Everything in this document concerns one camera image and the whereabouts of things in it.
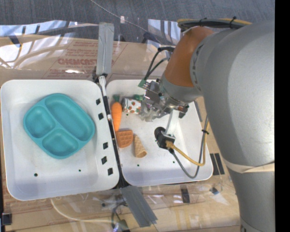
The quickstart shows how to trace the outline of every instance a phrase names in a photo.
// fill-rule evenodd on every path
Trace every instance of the black cable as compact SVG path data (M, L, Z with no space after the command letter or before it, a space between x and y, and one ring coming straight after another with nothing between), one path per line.
M165 47L159 47L159 48L158 48L157 52L155 53L153 59L152 59L151 62L150 62L150 65L149 65L148 71L147 71L147 73L146 73L146 75L145 75L145 77L144 77L144 80L147 80L147 78L151 75L151 73L154 71L154 69L157 68L157 66L158 66L159 64L162 63L162 62L159 62L159 63L154 67L154 69L151 69L151 67L152 67L153 64L154 64L154 61L155 61L156 57L157 57L158 54L159 54L160 52L162 52L162 51L173 52L173 51L174 51L174 47L172 47L172 46L165 46Z
M231 28L239 29L241 27L249 25L247 22L235 21L236 17L233 17L231 20L227 19L201 19L201 20L180 20L178 22L178 27L182 31L186 31L189 28L200 26L200 27L211 27L211 28Z
M148 77L152 74L152 72L154 72L154 70L161 64L161 63L163 63L165 60L169 60L169 58L164 58L164 59L162 59L162 60L160 60L154 67L153 67L153 69L149 72L149 75L148 75Z
M205 138L205 133L207 133L207 131L205 130L206 129L206 126L207 126L207 123L208 123L208 117L206 117L206 120L205 120L205 126L204 126L204 130L203 131L203 136L202 136L202 142L201 142L201 150L200 150L200 156L199 156L199 162L201 162L201 159L202 159L202 155L205 154L205 152L203 151L204 149L204 138ZM200 169L200 166L197 167L197 170L195 172L195 175L190 175L187 170L185 169L185 167L183 166L183 164L180 162L180 160L178 159L177 155L175 154L174 150L173 149L169 149L169 152L175 157L175 160L177 161L177 163L179 164L180 168L184 171L184 173L190 178L190 179L194 179L198 173L199 173L199 169Z
M126 202L121 202L121 203L119 203L118 205L116 205L116 207L112 210L112 215L111 215L111 224L112 224L112 228L113 228L113 229L115 228L115 224L114 224L114 216L116 215L117 218L118 218L118 220L119 220L119 221L121 220L120 217L119 217L119 215L118 215L117 212L116 212L117 208L120 207L121 205L128 206L128 205L126 204Z

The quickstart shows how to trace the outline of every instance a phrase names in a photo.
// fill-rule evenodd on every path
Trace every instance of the zip tie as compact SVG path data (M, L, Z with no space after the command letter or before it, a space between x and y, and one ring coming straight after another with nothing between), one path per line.
M232 29L232 22L236 19L236 16L233 16L233 19L230 21L230 28Z
M202 130L203 131L203 133L206 133L207 135L209 135L209 132L208 131L206 131L206 130Z
M202 26L202 20L206 20L206 19L207 19L207 17L205 17L205 18L203 18L203 19L201 19L201 20L199 21L200 27L203 27L203 26Z

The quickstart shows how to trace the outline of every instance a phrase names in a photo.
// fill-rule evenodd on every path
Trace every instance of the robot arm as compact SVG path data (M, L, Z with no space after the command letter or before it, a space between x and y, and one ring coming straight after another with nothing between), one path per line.
M198 96L239 201L242 231L275 231L274 24L218 33L191 28L176 46L147 104L185 114ZM152 102L150 95L160 94Z

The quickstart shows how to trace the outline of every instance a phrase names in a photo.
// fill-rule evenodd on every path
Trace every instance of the teal plate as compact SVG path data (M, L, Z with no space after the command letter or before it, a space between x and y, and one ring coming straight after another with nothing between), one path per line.
M24 129L48 155L64 159L79 151L95 134L92 118L69 96L55 93L25 114Z

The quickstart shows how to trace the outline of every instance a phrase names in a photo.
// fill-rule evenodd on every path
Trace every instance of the small toy can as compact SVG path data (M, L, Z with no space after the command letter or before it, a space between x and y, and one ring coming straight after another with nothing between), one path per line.
M122 111L124 113L139 114L141 112L141 105L140 101L124 98L122 100Z

